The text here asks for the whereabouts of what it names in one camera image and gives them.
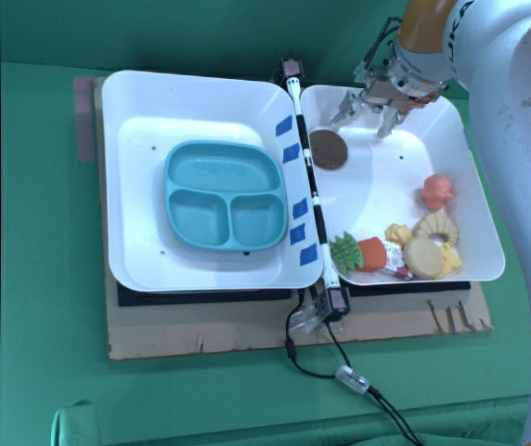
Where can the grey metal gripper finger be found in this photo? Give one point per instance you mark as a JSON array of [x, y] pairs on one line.
[[345, 112], [390, 122]]

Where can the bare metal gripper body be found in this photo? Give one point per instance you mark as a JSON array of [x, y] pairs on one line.
[[388, 90]]

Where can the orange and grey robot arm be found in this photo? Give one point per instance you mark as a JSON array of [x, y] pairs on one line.
[[493, 109]]

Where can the brown round biscuit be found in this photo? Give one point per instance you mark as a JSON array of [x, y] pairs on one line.
[[328, 149]]

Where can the white plastic tray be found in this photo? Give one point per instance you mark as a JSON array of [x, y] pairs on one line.
[[145, 230], [381, 193]]

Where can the thin black and white rod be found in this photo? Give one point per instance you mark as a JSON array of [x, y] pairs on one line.
[[312, 179]]

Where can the salmon pink toy figure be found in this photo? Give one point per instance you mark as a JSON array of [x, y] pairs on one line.
[[437, 192]]

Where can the beige toy doughnut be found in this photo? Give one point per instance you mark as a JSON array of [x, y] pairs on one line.
[[435, 223]]

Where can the small yellow toy piece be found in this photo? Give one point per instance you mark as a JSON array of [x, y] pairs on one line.
[[397, 233]]

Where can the orange carrot with green leaves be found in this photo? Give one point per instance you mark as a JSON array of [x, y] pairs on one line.
[[371, 253]]

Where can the white and red packet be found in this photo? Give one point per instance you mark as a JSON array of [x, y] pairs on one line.
[[394, 258]]

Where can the beige round biscuit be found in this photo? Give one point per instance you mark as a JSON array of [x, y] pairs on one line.
[[422, 257]]

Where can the blue divided plate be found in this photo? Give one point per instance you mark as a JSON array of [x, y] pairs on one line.
[[224, 188]]

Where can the yellow cheese wedge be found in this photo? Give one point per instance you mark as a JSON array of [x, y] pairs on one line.
[[451, 260]]

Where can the brown cardboard board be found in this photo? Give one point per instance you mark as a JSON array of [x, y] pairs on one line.
[[228, 323]]

